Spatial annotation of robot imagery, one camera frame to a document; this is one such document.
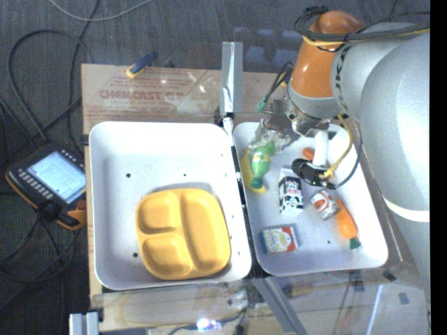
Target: yellow plate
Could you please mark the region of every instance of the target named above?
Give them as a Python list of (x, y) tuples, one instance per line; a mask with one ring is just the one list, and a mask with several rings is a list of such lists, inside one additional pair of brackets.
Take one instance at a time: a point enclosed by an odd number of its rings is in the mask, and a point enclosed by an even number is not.
[(209, 276), (230, 260), (230, 239), (217, 199), (199, 188), (145, 196), (135, 213), (147, 270), (163, 280)]

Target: toy carrot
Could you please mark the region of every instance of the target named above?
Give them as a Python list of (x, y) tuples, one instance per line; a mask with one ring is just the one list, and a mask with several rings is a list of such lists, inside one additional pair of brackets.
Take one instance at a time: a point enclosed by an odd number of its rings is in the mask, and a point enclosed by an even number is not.
[(357, 239), (357, 226), (348, 212), (343, 202), (340, 199), (335, 199), (340, 211), (337, 213), (337, 221), (340, 229), (340, 233), (346, 239), (349, 239), (349, 248), (355, 249), (360, 247), (360, 242)]

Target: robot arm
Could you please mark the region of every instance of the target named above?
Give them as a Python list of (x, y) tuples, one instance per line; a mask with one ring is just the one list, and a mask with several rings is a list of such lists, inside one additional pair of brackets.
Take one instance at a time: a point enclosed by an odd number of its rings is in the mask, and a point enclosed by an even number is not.
[[(328, 12), (311, 31), (324, 19), (330, 20), (325, 23), (330, 32), (362, 28), (353, 17)], [(369, 166), (412, 252), (430, 312), (430, 33), (393, 33), (407, 28), (411, 25), (378, 24), (358, 35), (390, 35), (325, 44), (323, 50), (305, 40), (284, 109), (301, 135), (337, 114), (359, 122)]]

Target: glass surface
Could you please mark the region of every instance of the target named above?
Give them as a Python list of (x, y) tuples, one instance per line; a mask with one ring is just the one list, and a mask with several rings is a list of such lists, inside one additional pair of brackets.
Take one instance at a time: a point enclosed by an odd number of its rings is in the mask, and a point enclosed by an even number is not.
[(28, 172), (67, 204), (79, 197), (85, 188), (84, 173), (58, 151), (29, 167)]

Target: small food box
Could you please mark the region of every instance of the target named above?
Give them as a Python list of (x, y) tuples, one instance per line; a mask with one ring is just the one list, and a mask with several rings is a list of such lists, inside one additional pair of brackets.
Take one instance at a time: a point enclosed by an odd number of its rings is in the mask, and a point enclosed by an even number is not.
[[(380, 267), (387, 260), (388, 248), (360, 166), (335, 191), (358, 228), (361, 246), (353, 250), (339, 234), (335, 218), (324, 221), (310, 202), (318, 188), (291, 174), (291, 163), (302, 157), (304, 148), (314, 147), (313, 138), (300, 137), (272, 156), (263, 177), (265, 192), (245, 186), (239, 162), (247, 157), (257, 126), (241, 123), (232, 135), (202, 123), (107, 121), (93, 127), (94, 266), (105, 287), (236, 281), (249, 275), (254, 262), (273, 276), (292, 276)], [(343, 128), (330, 124), (329, 131), (334, 135), (328, 144), (332, 163), (349, 141)], [(344, 180), (356, 159), (351, 148), (333, 182)], [(206, 205), (185, 201), (187, 190), (204, 192)], [(158, 193), (163, 195), (156, 200), (159, 206), (152, 203), (141, 216), (137, 210), (142, 202)], [(228, 244), (228, 253), (214, 257), (215, 252), (206, 251), (210, 243), (203, 240), (210, 237), (183, 211), (185, 203), (212, 204), (211, 209), (221, 211), (220, 221), (213, 219), (220, 213), (211, 211), (204, 213), (203, 222), (221, 242), (211, 248)]]

